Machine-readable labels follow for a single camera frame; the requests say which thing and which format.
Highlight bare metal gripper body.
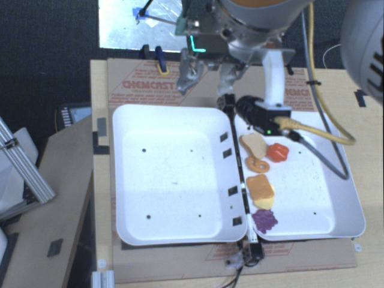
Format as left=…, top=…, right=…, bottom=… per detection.
left=181, top=12, right=274, bottom=70

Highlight tan bread slice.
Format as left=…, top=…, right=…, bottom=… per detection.
left=238, top=132, right=268, bottom=160

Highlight thin black and white rod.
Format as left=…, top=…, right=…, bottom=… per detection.
left=225, top=95, right=256, bottom=247

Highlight orange bell pepper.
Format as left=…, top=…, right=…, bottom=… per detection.
left=266, top=143, right=290, bottom=163

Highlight orange pretzel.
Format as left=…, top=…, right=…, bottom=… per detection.
left=246, top=156, right=271, bottom=174

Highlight white plastic tray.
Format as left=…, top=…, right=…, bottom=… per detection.
left=232, top=109, right=367, bottom=242
left=112, top=103, right=248, bottom=247

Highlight orange brown toast slice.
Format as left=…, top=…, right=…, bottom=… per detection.
left=245, top=173, right=274, bottom=202

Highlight yellow cheese wedge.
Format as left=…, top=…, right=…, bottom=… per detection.
left=253, top=184, right=276, bottom=210

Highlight purple grapes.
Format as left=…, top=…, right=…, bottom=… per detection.
left=251, top=209, right=279, bottom=235

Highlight brown cardboard board red print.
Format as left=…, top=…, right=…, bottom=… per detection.
left=106, top=58, right=358, bottom=284

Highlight black block with thin wires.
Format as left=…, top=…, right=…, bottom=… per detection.
left=238, top=240, right=265, bottom=267
left=217, top=93, right=237, bottom=112

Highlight black cylinder on white bracket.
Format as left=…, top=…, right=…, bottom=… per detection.
left=235, top=48, right=296, bottom=136

